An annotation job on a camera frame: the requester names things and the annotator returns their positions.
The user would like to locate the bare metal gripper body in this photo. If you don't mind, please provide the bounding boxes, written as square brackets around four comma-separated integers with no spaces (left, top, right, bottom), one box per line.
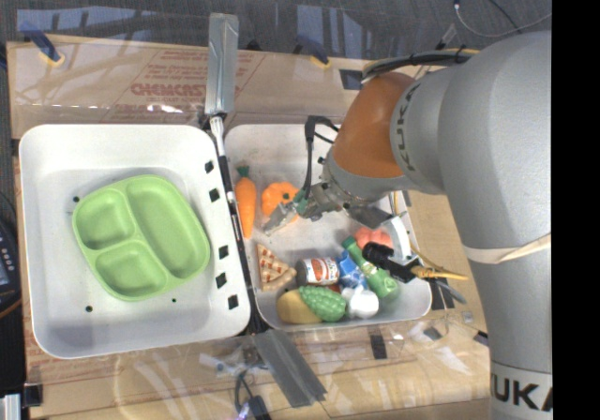
[291,181,358,223]

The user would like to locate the orange pumpkin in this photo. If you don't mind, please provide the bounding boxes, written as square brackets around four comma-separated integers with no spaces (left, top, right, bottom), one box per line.
[260,181,301,224]

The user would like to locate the orange carrot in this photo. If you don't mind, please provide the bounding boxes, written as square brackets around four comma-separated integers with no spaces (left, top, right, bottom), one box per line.
[233,165,258,240]

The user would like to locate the white plastic tray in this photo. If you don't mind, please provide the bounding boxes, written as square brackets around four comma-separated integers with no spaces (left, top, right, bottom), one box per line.
[223,123,433,333]
[18,123,252,360]

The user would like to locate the pizza slice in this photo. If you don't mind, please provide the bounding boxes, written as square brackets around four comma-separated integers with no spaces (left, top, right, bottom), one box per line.
[255,243,298,293]

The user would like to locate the pink toy food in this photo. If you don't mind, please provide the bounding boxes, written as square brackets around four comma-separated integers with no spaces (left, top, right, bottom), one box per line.
[353,226,394,251]

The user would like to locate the small orange and white can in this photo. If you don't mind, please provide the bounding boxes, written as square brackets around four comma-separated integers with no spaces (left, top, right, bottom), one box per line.
[295,257,341,288]

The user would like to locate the blue carton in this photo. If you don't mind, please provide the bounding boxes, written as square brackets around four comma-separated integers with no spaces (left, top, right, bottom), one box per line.
[334,249,369,291]

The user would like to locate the yellow lemon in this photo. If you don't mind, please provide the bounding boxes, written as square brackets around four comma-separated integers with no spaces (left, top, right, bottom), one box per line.
[276,289,325,326]

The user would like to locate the green bottle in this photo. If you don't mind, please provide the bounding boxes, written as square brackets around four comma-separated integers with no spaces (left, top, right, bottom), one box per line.
[340,235,402,300]

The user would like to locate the green grapes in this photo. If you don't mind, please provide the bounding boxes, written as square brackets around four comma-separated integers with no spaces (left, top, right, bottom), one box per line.
[298,285,349,323]

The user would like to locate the white bottle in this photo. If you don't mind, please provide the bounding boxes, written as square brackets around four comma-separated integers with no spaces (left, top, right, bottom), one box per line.
[340,285,381,321]

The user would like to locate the brown cardboard board red print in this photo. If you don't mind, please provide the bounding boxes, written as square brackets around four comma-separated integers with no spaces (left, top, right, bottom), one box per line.
[6,33,491,420]

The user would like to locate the green divided plate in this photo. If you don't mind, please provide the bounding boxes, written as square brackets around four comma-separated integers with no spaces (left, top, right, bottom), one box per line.
[71,173,212,303]

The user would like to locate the black cylinder on white bracket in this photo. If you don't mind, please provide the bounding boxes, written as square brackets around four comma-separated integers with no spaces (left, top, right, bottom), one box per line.
[361,214,421,284]

